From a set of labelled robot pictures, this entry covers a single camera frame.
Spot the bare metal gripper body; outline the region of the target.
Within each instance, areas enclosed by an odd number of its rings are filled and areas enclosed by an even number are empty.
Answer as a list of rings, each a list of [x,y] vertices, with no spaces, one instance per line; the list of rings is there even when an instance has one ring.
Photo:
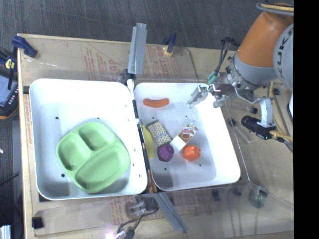
[[[208,90],[213,95],[250,98],[250,86],[232,69],[227,68],[225,72],[214,70],[208,76],[208,84]]]

